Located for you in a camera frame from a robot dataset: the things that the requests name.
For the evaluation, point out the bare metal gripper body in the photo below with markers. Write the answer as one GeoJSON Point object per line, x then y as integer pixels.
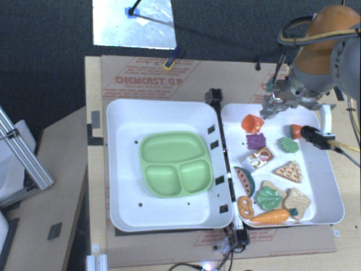
{"type": "Point", "coordinates": [290, 96]}

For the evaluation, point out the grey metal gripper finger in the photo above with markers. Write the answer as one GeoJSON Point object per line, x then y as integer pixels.
{"type": "Point", "coordinates": [279, 106]}
{"type": "Point", "coordinates": [265, 110]}

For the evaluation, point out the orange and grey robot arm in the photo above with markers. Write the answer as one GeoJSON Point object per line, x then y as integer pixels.
{"type": "Point", "coordinates": [324, 35]}

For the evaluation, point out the orange toy cup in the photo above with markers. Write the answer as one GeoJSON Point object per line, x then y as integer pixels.
{"type": "Point", "coordinates": [251, 123]}

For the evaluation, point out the red toy strawberry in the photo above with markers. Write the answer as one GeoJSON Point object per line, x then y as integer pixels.
{"type": "Point", "coordinates": [295, 131]}

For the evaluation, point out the purple toy grapes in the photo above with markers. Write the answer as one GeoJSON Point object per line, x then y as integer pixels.
{"type": "Point", "coordinates": [256, 141]}

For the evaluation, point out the green round toy biscuit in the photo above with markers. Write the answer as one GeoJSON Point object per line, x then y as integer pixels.
{"type": "Point", "coordinates": [289, 145]}

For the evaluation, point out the brown and white toy carton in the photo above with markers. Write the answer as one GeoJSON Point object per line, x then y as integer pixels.
{"type": "Point", "coordinates": [259, 158]}

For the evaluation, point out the thin black and white rod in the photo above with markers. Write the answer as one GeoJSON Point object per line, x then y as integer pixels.
{"type": "Point", "coordinates": [222, 140]}

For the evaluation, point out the toy pizza slice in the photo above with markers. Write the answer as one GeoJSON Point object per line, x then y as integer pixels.
{"type": "Point", "coordinates": [289, 172]}

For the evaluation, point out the toy watermelon slice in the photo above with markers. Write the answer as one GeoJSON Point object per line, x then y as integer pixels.
{"type": "Point", "coordinates": [245, 181]}

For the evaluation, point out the tan toy bread slice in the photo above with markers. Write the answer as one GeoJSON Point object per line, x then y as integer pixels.
{"type": "Point", "coordinates": [272, 185]}
{"type": "Point", "coordinates": [297, 202]}

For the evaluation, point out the white plastic tray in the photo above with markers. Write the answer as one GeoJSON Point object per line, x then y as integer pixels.
{"type": "Point", "coordinates": [127, 162]}
{"type": "Point", "coordinates": [318, 179]}

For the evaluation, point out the green toy lettuce leaf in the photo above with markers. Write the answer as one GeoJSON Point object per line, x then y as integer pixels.
{"type": "Point", "coordinates": [268, 198]}

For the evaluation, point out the orange toy pretzel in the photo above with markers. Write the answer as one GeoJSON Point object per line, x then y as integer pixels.
{"type": "Point", "coordinates": [244, 207]}

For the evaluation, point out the green divided plate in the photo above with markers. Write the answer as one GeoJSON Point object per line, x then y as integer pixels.
{"type": "Point", "coordinates": [175, 162]}

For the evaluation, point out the orange toy carrot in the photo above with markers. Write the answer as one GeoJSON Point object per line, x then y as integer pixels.
{"type": "Point", "coordinates": [272, 216]}

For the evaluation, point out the brown cardboard board red print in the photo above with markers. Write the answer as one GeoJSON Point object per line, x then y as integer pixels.
{"type": "Point", "coordinates": [158, 80]}

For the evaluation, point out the black cylinder on white bracket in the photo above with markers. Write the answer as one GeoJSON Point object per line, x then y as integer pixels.
{"type": "Point", "coordinates": [313, 134]}

